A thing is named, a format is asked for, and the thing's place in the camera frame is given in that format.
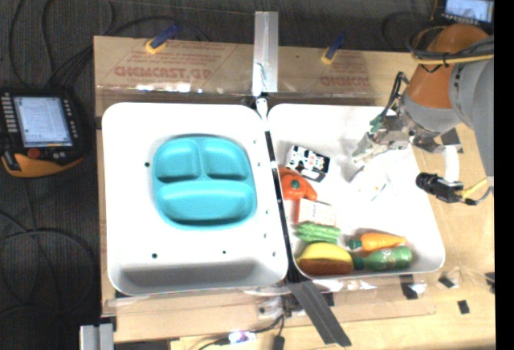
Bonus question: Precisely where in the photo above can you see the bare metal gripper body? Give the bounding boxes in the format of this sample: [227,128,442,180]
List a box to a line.
[374,115,443,153]

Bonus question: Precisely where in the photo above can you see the black and white carton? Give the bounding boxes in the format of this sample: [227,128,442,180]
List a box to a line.
[285,144,332,183]

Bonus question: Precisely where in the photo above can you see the white plastic tray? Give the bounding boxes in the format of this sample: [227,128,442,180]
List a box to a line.
[100,101,290,297]
[266,102,447,282]

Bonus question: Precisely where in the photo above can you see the white and red packet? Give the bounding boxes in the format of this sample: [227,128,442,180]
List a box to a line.
[294,198,337,227]

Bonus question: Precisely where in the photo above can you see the orange toy pepper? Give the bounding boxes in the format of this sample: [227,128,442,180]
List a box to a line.
[278,165,319,202]

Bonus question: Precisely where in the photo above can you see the orange carrot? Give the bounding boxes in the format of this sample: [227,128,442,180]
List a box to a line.
[347,232,408,253]

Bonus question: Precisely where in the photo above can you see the thin black and white rod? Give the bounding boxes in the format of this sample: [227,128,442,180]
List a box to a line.
[255,96,301,285]

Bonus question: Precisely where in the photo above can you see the green toy asparagus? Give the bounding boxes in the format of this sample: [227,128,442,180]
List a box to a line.
[294,221,342,246]

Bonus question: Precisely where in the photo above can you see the green bottle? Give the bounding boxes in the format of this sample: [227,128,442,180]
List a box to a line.
[353,245,414,273]

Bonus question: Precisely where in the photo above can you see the yellow and orange toy mango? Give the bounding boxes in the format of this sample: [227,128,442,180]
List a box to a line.
[296,241,355,277]

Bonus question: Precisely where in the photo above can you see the brown cardboard board red print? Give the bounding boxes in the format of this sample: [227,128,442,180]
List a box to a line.
[92,35,496,344]

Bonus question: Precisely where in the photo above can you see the blue divided plate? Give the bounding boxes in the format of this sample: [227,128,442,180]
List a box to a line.
[151,134,259,231]

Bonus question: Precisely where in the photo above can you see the black cylinder on white bracket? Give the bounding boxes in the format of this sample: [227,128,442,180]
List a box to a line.
[415,143,466,205]

